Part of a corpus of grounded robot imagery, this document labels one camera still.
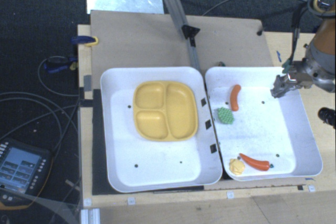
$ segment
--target wooden table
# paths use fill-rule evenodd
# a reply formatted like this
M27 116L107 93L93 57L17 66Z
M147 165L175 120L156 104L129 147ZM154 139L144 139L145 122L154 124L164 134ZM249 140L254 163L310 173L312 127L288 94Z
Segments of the wooden table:
M160 23L167 23L168 15L145 15L142 19L145 25L150 25L151 16ZM241 29L241 38L244 42L241 46L234 47L230 44L227 50L233 55L241 57L242 46L249 46L248 31L246 28L258 27L261 25L256 20L230 19L230 18L205 18L188 16L189 22L194 24L204 24L206 30L214 27L212 23L223 24L219 30L214 30L211 34L230 36L232 31ZM225 31L225 24L230 23L233 27L228 33ZM173 31L171 23L167 23L168 30ZM78 26L79 35L91 35L92 25ZM280 52L282 62L290 55L291 33L271 33L264 32L261 36L266 42L269 50L265 57L270 57L269 61L274 66L281 66L277 51ZM204 43L204 36L196 37L196 45L201 43L201 48L197 48L200 58L202 72L213 66L214 60L204 55L207 52ZM228 37L235 44L237 37ZM295 59L301 59L304 55L303 45L309 43L313 34L301 34L298 42ZM102 65L106 68L106 63L92 62L92 51L95 48L78 46L79 56L79 85L84 89L86 100L92 99L92 89L97 87L97 78L93 78L92 66ZM228 66L234 66L234 61L226 62ZM326 93L313 86L312 89L300 90L301 97L306 108L306 112L313 130L316 142L323 160L323 171L314 178L283 178L272 180L256 180L253 182L236 182L234 180L222 180L216 184L206 186L203 191L191 191L181 193L136 193L118 195L92 195L92 107L80 108L80 151L81 151L81 172L82 172L82 197L84 208L100 208L101 223L332 223L336 219L334 205L336 204L336 172L335 172L335 131L326 124L323 124L317 117L317 112L323 106L335 109L335 94ZM134 198L135 205L128 205L128 199Z

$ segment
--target black carpet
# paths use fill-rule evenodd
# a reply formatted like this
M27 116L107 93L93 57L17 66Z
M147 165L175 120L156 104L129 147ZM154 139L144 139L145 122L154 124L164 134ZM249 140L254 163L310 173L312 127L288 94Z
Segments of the black carpet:
M223 0L181 0L186 14L201 15ZM256 18L262 20L266 31L290 31L291 13L300 4L297 0L234 0L208 13L208 16ZM70 56L76 48L70 44L77 34L78 24L90 23L86 14L86 0L0 0L0 93L28 92L48 98L59 106L74 105L77 98L62 97L48 92L37 77L39 64L50 56ZM302 32L312 32L320 21L306 14L302 18ZM41 72L43 82L55 91L77 94L77 74L65 70L57 74ZM10 97L22 97L21 94ZM0 96L0 101L9 95ZM13 128L48 111L28 100L0 102L0 136ZM67 118L58 113L63 128ZM52 116L35 121L12 133L21 142L52 149L59 140L57 124ZM79 179L78 137L69 127L55 160L50 178L41 197L75 205L78 192L72 191L65 180ZM0 220L8 216L10 223L48 223L53 212L40 205L26 210L0 211ZM55 218L54 223L62 223Z

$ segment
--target blue clamp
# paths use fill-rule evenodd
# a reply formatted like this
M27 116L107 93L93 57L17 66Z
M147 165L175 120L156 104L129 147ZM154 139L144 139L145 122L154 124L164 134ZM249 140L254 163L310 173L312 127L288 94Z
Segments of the blue clamp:
M44 63L44 69L49 73L58 73L65 69L75 70L78 62L77 56L70 57L49 57Z
M71 38L71 44L85 44L86 47L92 47L98 44L97 37L89 37L89 36L77 36Z

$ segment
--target yellow plate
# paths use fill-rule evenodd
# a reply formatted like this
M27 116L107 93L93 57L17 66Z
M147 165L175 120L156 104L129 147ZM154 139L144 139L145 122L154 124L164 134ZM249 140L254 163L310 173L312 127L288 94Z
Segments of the yellow plate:
M194 93L180 82L140 84L134 92L133 112L137 131L149 140L186 140L198 128Z

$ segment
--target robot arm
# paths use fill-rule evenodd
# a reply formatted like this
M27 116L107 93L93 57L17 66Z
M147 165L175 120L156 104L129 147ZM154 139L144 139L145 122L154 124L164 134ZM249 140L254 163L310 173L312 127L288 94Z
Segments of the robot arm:
M315 1L311 0L308 5L310 10L314 8L313 12L318 13ZM335 4L320 14L323 22L314 39L306 46L305 57L302 61L290 61L285 75L276 77L271 90L273 97L282 97L286 92L302 87L308 89L313 84L327 92L335 92Z

